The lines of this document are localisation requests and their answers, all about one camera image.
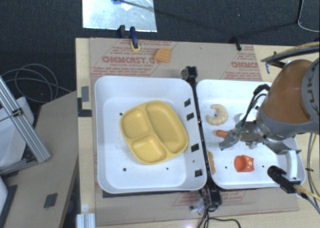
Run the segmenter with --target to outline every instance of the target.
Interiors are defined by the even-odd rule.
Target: yellow plastic tray
[[[182,153],[188,134],[166,102],[155,100],[126,111],[120,119],[122,135],[132,154],[143,164],[157,164]]]

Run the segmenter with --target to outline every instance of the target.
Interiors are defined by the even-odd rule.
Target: white bracket
[[[76,228],[96,228],[96,214],[77,214]]]

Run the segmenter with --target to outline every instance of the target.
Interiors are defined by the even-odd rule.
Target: wire
[[[216,206],[214,209],[210,210],[210,207],[207,208],[205,211],[204,211],[204,214],[203,214],[203,217],[199,223],[199,225],[197,226],[197,228],[201,228],[202,224],[203,224],[203,228],[208,228],[209,227],[209,221],[210,220],[216,220],[216,221],[220,221],[220,222],[230,222],[230,221],[233,221],[233,222],[236,222],[238,228],[241,228],[241,225],[240,223],[238,222],[238,220],[236,219],[220,219],[220,218],[216,218],[216,217],[209,217],[209,212],[214,212],[218,209],[218,206]]]
[[[15,80],[17,80],[17,81],[34,81],[34,82],[46,83],[44,80],[36,79],[36,78],[17,78],[17,79],[11,78],[11,79],[6,80],[5,83],[13,82]],[[68,93],[72,92],[71,90],[69,90],[69,89],[67,89],[65,87],[62,87],[62,86],[59,86],[59,89],[65,91],[65,92],[68,92]]]
[[[311,205],[315,208],[316,211],[318,211],[319,215],[320,215],[320,209],[316,206],[316,204],[312,201],[312,199],[310,199],[306,194],[301,193],[300,194],[302,196],[302,198],[306,199],[308,202],[311,203]]]
[[[310,149],[310,164],[311,164],[311,158],[312,158],[312,150],[313,150],[313,147],[315,145],[316,138],[317,138],[317,135],[315,134],[314,137],[313,137],[312,144],[311,144],[311,149]],[[312,173],[311,172],[308,172],[308,173],[310,174],[310,180],[311,180],[312,187],[313,187],[313,189],[315,191],[315,194],[320,197],[320,193],[317,190],[317,187],[316,187],[315,182],[314,182],[313,177],[312,177]]]
[[[251,101],[248,105],[248,108],[246,110],[246,113],[244,115],[244,117],[242,118],[242,120],[240,121],[240,128],[243,128],[245,125],[245,122],[248,118],[248,115],[250,113],[250,111],[252,110],[252,108],[254,107],[254,105],[257,103],[258,99],[262,96],[266,96],[266,94],[260,94],[258,95],[262,90],[266,90],[269,91],[270,87],[267,84],[262,84],[259,85],[253,92],[253,97],[251,98]]]
[[[308,151],[307,151],[307,157],[306,157],[306,170],[307,170],[307,177],[308,177],[308,182],[309,182],[309,186],[310,186],[310,190],[311,190],[311,193],[314,194],[314,189],[313,189],[313,184],[312,184],[312,181],[311,181],[311,148],[312,148],[312,144],[313,144],[313,134],[310,133],[310,137],[309,137],[309,144],[308,144]],[[317,197],[314,197],[313,196],[313,200],[314,200],[314,203],[317,207],[319,207],[318,203],[317,203],[317,200],[320,200],[320,197],[318,196]]]
[[[299,16],[298,16],[298,19],[297,19],[297,24],[298,24],[298,26],[299,26],[300,28],[304,29],[304,30],[309,31],[309,32],[319,33],[318,30],[308,29],[308,28],[303,27],[303,26],[300,24],[300,19],[301,19],[301,14],[302,14],[302,8],[303,8],[303,5],[304,5],[304,0],[300,0],[300,3],[301,3],[301,5],[299,6]]]
[[[273,65],[273,66],[275,66],[276,64],[281,65],[280,60],[282,59],[311,54],[318,51],[319,51],[319,41],[309,42],[309,43],[305,43],[299,46],[289,48],[280,53],[275,52],[273,55],[270,55],[264,58],[263,60],[261,60],[261,62],[266,62],[268,65]]]
[[[42,75],[40,72],[31,69],[31,67],[37,67],[37,68],[41,68],[42,70],[45,70],[47,73],[50,74],[51,79],[53,79],[53,83],[50,82],[50,81],[49,81],[44,75]],[[32,78],[32,77],[18,77],[21,72],[27,72],[27,73],[36,75],[36,76],[40,77],[40,79]],[[4,76],[7,76],[7,75],[9,75],[9,74],[13,74],[13,75],[14,75],[14,78],[6,79],[5,82],[6,82],[6,83],[14,82],[14,85],[15,85],[17,91],[18,91],[22,96],[24,96],[26,99],[28,99],[29,101],[32,101],[32,102],[36,102],[36,103],[40,103],[40,104],[45,104],[45,103],[47,103],[47,102],[50,102],[50,101],[52,101],[52,100],[55,100],[55,99],[58,97],[59,90],[63,90],[63,91],[68,92],[68,93],[71,92],[71,90],[59,86],[58,79],[57,79],[56,75],[53,73],[53,71],[50,70],[48,67],[46,67],[46,66],[44,66],[44,65],[42,65],[42,64],[39,64],[39,63],[31,63],[31,64],[27,64],[27,65],[25,65],[25,66],[23,66],[23,67],[21,67],[21,68],[18,68],[18,69],[9,70],[9,71],[5,72],[4,74],[2,74],[1,76],[4,77]],[[43,100],[39,100],[39,99],[34,99],[34,98],[26,95],[26,94],[21,90],[21,88],[18,86],[18,81],[33,81],[33,82],[39,82],[39,83],[44,83],[44,84],[46,84],[46,85],[48,86],[48,90],[49,90],[49,100],[48,100],[48,101],[43,101]]]
[[[216,218],[216,217],[209,217],[207,220],[205,220],[204,225],[203,225],[205,228],[207,228],[209,226],[209,220],[216,220],[216,221],[220,221],[220,222],[233,221],[233,222],[236,222],[236,224],[238,225],[238,228],[241,228],[239,221],[236,219],[220,219],[220,218]]]
[[[306,188],[302,187],[299,184],[294,184],[293,188],[302,194],[308,194],[309,196],[320,201],[320,197],[318,195],[315,195],[313,192],[308,191]]]

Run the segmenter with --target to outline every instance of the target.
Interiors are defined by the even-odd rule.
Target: wooden board
[[[189,49],[194,46],[194,51],[199,51],[199,44],[190,43]],[[213,48],[214,44],[205,44],[205,47]],[[288,49],[288,46],[259,46],[254,45],[254,52],[257,60],[261,60],[267,56],[273,54],[274,51],[281,52]],[[78,97],[81,97],[82,87],[90,88],[90,40],[85,38],[76,39],[76,62],[77,62],[77,91]],[[306,58],[314,60],[318,58],[319,55],[314,54]],[[258,62],[261,77],[263,81],[272,82],[276,75],[279,73],[280,69],[270,68],[270,74],[267,74],[265,66],[263,63]],[[90,102],[84,103],[90,108]],[[81,184],[81,204],[82,204],[82,214],[94,213],[96,211],[95,207],[95,187],[94,187],[94,155],[93,155],[93,141],[92,141],[92,129],[88,127],[92,126],[90,118],[81,117],[79,120],[79,156],[80,156],[80,184]],[[302,149],[302,160],[306,166],[306,156],[307,156],[307,144],[308,135],[297,136],[297,144]],[[312,168],[314,169],[314,180],[319,181],[319,137],[317,138],[316,147],[313,152]],[[299,211],[292,212],[281,212],[281,209],[275,210],[279,213],[268,213],[268,214],[254,214],[254,215],[241,215],[233,216],[240,221],[242,227],[318,227],[316,225],[315,219],[318,218],[318,214],[315,209],[304,199],[297,199]],[[126,213],[119,211],[120,216],[126,216]],[[169,227],[197,227],[199,223],[198,219],[188,219],[188,220],[178,220],[178,221],[162,221],[162,222],[149,222],[149,223],[139,223],[139,224],[122,224],[123,228],[169,228]],[[210,221],[209,227],[234,227],[234,223],[225,223]],[[110,226],[99,226],[100,228],[107,228]]]
[[[77,125],[76,92],[41,107],[35,130],[52,156],[5,180],[17,185],[5,228],[63,226],[78,171]],[[44,208],[51,194],[57,194],[55,205]]]

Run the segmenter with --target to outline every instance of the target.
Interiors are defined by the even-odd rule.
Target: metal plate
[[[157,32],[153,0],[82,0],[83,27]]]

